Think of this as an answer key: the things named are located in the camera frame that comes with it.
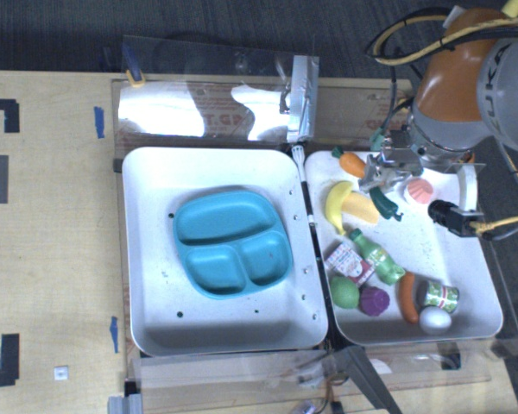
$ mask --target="brown hot dog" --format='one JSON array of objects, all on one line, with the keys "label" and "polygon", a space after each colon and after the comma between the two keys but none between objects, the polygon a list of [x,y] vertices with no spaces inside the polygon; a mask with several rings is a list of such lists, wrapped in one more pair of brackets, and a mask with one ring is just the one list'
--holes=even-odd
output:
[{"label": "brown hot dog", "polygon": [[399,281],[399,308],[401,308],[403,319],[409,323],[418,323],[418,311],[414,307],[413,301],[413,284],[414,273],[406,272]]}]

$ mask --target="wooden surface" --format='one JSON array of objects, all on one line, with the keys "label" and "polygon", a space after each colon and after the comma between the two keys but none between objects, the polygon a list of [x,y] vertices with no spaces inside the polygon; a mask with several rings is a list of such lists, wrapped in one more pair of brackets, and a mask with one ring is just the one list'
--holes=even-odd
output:
[{"label": "wooden surface", "polygon": [[[19,333],[21,338],[20,379],[0,388],[0,413],[103,413],[107,398],[123,392],[123,286],[111,120],[111,82],[121,77],[0,72],[0,98],[16,99],[21,111],[19,134],[3,132],[0,112],[0,154],[9,156],[9,200],[0,204],[0,336]],[[330,81],[321,80],[321,86]],[[341,97],[345,81],[333,86]],[[94,125],[95,106],[104,109],[103,139]],[[112,317],[118,320],[118,354],[111,340]],[[68,380],[54,380],[58,366],[69,366]],[[409,413],[518,412],[503,362],[488,361],[487,370],[484,382],[393,395]],[[348,412],[370,408],[361,395],[344,401]],[[270,405],[268,411],[289,412],[294,405]]]}]

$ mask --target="blue divided plate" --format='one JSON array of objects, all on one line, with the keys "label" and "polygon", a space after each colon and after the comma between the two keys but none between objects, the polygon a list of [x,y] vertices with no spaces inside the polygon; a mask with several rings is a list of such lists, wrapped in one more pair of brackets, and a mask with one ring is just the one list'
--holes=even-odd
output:
[{"label": "blue divided plate", "polygon": [[253,191],[194,199],[174,215],[174,241],[193,286],[210,298],[234,298],[284,280],[293,263],[272,204]]}]

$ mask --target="toy bottle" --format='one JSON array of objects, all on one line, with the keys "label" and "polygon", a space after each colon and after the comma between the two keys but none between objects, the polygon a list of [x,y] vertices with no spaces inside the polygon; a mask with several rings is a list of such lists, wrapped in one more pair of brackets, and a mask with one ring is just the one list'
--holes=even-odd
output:
[{"label": "toy bottle", "polygon": [[376,274],[384,284],[393,285],[405,275],[405,270],[397,265],[389,253],[380,245],[367,239],[360,229],[349,234],[364,260],[374,266]]}]

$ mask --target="green and white can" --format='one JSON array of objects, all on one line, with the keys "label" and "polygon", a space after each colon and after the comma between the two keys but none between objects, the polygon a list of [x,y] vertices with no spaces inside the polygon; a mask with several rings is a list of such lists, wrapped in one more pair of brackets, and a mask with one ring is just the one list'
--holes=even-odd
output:
[{"label": "green and white can", "polygon": [[458,306],[458,288],[443,285],[435,280],[424,280],[419,284],[417,300],[420,307],[439,307],[453,313]]}]

